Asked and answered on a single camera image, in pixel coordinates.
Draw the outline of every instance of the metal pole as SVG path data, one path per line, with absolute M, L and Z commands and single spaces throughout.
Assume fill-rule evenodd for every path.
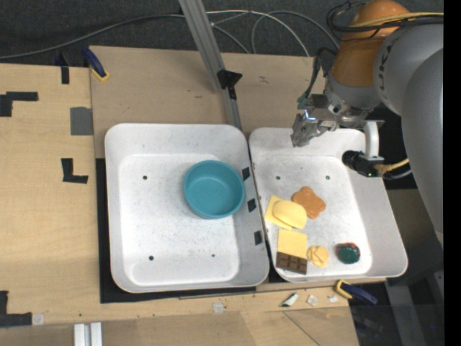
M 210 75 L 213 89 L 215 91 L 220 90 L 223 93 L 227 121 L 241 130 L 237 101 L 231 99 L 227 89 L 221 88 L 218 80 L 218 72 L 225 69 L 225 66 L 202 0 L 179 0 L 179 4 L 186 17 L 195 45 Z

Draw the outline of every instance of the blue clamp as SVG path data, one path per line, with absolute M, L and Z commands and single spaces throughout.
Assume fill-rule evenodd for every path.
M 368 293 L 360 287 L 351 285 L 344 280 L 339 280 L 336 283 L 335 290 L 337 293 L 347 299 L 356 298 L 357 300 L 363 301 L 367 305 L 377 304 L 377 298 L 375 298 L 371 293 Z
M 88 48 L 82 48 L 81 54 L 88 61 L 88 64 L 91 66 L 91 71 L 100 81 L 106 81 L 109 78 L 109 72 L 104 70 L 99 59 L 94 55 L 94 53 Z

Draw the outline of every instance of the blue bowl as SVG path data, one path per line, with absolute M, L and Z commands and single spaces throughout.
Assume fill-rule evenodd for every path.
M 241 207 L 245 186 L 234 168 L 221 161 L 206 160 L 186 173 L 184 194 L 197 215 L 218 219 L 231 216 Z

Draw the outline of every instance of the brown cookie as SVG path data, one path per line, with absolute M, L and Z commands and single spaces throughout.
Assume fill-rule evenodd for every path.
M 318 214 L 326 209 L 325 202 L 314 193 L 312 188 L 307 186 L 296 192 L 291 200 L 302 205 L 311 219 L 317 218 Z

